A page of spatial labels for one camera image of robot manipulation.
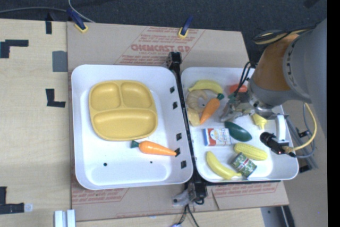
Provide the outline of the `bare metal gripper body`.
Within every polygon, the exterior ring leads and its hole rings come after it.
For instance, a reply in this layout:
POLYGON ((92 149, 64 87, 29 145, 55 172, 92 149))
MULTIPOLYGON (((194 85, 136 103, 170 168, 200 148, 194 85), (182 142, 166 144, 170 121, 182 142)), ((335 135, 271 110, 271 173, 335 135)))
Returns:
POLYGON ((260 116, 274 115, 272 105, 262 102, 253 93, 232 93, 230 95, 230 111, 234 115, 251 115, 260 116))

